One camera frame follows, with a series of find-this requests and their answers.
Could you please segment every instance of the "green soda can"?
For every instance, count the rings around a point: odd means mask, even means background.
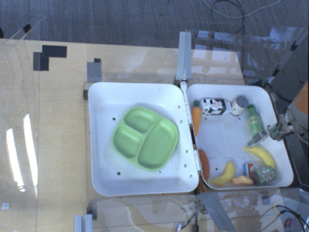
[[[249,126],[250,126],[251,135],[254,136],[259,131],[263,130],[262,120],[261,120],[259,114],[255,111],[254,105],[249,105],[247,107],[247,109],[249,111],[248,122],[249,122]]]
[[[263,185],[275,178],[275,170],[269,166],[259,168],[251,173],[251,179],[257,186]]]

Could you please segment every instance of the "sausage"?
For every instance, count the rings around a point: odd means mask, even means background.
[[[204,180],[207,180],[209,178],[209,173],[210,173],[208,158],[204,150],[202,149],[198,150],[198,154],[199,154],[199,159],[202,165],[202,173],[203,173]]]

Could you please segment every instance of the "power outlet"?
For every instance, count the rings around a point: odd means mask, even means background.
[[[9,210],[10,209],[10,203],[9,202],[3,202],[2,203],[2,210]]]

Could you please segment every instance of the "carrot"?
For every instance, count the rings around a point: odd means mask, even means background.
[[[199,101],[195,100],[193,102],[194,108],[191,110],[193,128],[194,128],[194,135],[197,136],[199,124],[201,123],[202,117],[202,109],[199,108]]]
[[[202,149],[200,149],[198,151],[198,154],[199,154],[199,159],[201,160],[202,172],[203,172],[204,180],[207,180],[209,178],[209,173],[210,173],[210,167],[209,167],[208,158],[207,158],[204,150],[202,150]]]

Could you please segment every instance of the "green plate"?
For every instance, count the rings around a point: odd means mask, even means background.
[[[134,107],[118,123],[112,145],[124,159],[148,171],[161,169],[179,139],[176,125],[145,107]]]

